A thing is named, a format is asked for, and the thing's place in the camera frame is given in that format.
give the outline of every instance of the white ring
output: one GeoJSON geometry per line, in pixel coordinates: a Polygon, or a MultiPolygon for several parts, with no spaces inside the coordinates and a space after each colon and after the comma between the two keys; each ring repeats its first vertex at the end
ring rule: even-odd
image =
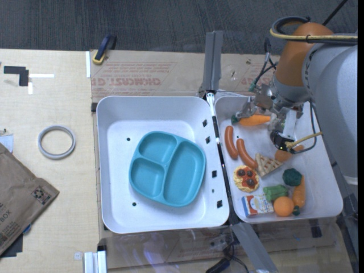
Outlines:
{"type": "Polygon", "coordinates": [[[51,126],[48,126],[44,130],[42,130],[40,132],[40,134],[38,135],[38,147],[39,147],[40,152],[44,156],[46,156],[47,158],[50,158],[52,160],[59,160],[59,159],[62,159],[64,157],[68,156],[75,149],[75,145],[76,145],[76,137],[75,137],[75,134],[69,128],[67,128],[65,126],[62,126],[62,125],[51,125],[51,126]],[[64,152],[62,154],[51,154],[50,152],[47,152],[43,148],[43,146],[42,146],[42,139],[43,139],[43,137],[48,132],[50,132],[52,130],[61,130],[61,131],[64,131],[64,132],[66,132],[71,137],[72,144],[71,144],[71,147],[66,152],[64,152]]]}

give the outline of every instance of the sausage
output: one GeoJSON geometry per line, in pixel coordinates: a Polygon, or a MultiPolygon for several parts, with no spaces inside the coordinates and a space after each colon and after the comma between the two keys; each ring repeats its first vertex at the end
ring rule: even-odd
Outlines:
{"type": "Polygon", "coordinates": [[[245,149],[245,142],[242,138],[237,139],[237,148],[238,148],[239,156],[243,160],[244,164],[246,164],[247,166],[249,166],[252,169],[257,169],[258,163],[247,153],[247,151],[245,149]]]}
{"type": "Polygon", "coordinates": [[[231,125],[228,125],[225,129],[225,147],[230,157],[236,159],[239,155],[237,148],[235,148],[233,141],[233,131],[234,128],[231,125]]]}

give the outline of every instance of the light wood surface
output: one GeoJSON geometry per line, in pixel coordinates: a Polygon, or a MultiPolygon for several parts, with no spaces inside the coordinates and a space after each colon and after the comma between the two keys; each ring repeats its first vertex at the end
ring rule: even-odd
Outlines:
{"type": "MultiPolygon", "coordinates": [[[[99,236],[97,178],[91,83],[86,78],[85,52],[0,49],[0,127],[14,133],[14,155],[60,194],[24,236],[23,252],[0,259],[0,272],[82,272],[82,253],[96,251],[99,236]],[[3,73],[5,65],[26,67],[30,74],[54,74],[32,80],[34,93],[19,87],[18,75],[3,73]],[[37,146],[39,133],[50,125],[65,125],[76,135],[67,158],[50,160],[37,146]]],[[[45,138],[53,152],[68,148],[61,133],[45,138]]],[[[335,223],[328,226],[331,245],[270,253],[280,272],[352,272],[344,240],[335,223]]],[[[252,270],[247,256],[239,257],[252,270]]],[[[219,259],[141,266],[110,272],[205,272],[219,259]]],[[[237,272],[236,262],[226,272],[237,272]]]]}

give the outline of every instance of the teal plate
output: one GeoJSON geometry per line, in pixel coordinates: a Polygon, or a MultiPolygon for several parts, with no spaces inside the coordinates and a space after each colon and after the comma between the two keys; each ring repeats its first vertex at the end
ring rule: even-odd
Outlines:
{"type": "Polygon", "coordinates": [[[129,182],[149,199],[181,207],[196,198],[205,167],[206,157],[198,145],[174,134],[152,131],[135,149],[129,182]]]}

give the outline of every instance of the green vegetable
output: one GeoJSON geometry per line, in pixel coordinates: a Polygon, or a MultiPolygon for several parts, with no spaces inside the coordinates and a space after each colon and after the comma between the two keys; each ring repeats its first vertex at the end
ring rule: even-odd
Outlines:
{"type": "Polygon", "coordinates": [[[286,169],[283,172],[283,181],[288,186],[298,186],[301,184],[302,174],[294,168],[286,169]]]}
{"type": "Polygon", "coordinates": [[[287,196],[288,189],[284,185],[268,186],[263,188],[263,192],[266,195],[268,201],[273,201],[280,196],[287,196]]]}

